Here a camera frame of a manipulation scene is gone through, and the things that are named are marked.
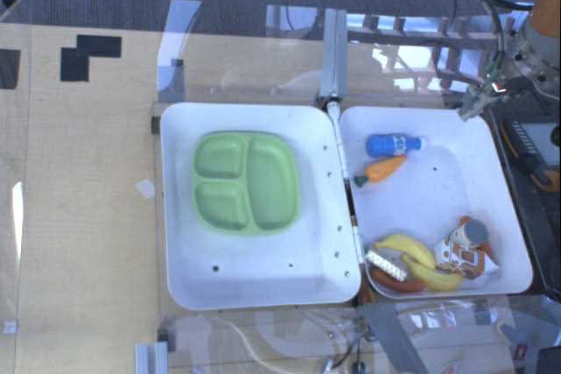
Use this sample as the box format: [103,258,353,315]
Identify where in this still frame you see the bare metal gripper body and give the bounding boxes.
[486,38,561,102]

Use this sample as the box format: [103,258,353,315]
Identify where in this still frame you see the blue bottle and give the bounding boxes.
[365,132,428,159]

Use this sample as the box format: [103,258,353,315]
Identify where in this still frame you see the white plastic tray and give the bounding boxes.
[159,102,363,313]
[338,105,535,300]

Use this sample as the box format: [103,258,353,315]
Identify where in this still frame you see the orange carrot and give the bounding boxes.
[353,154,408,189]

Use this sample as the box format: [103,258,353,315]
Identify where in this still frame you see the orange can with grey top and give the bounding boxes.
[448,215,493,256]

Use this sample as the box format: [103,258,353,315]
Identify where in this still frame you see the yellow banana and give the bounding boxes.
[400,253,465,293]
[373,232,437,271]

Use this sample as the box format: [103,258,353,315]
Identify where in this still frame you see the white and orange carton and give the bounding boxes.
[433,237,501,281]

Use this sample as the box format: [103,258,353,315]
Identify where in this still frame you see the white and yellow biscuit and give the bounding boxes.
[364,249,409,281]

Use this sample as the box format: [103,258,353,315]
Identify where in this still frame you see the red sausage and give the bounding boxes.
[368,266,427,294]

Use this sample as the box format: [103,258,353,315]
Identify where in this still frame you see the green divided plate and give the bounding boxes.
[190,130,303,237]

